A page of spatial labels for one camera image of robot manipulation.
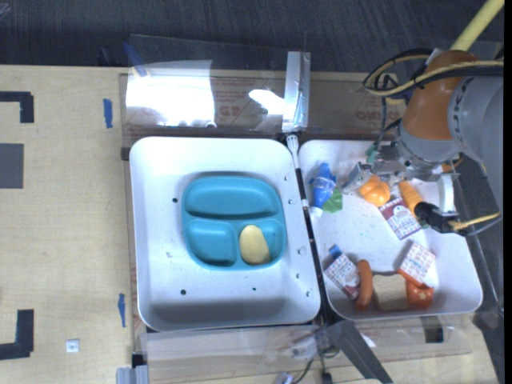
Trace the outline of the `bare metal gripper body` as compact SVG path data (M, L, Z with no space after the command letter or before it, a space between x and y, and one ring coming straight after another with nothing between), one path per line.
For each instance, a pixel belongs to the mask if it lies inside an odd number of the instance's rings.
M370 160L370 170L377 176L429 181L438 162L420 158L401 143L381 145Z

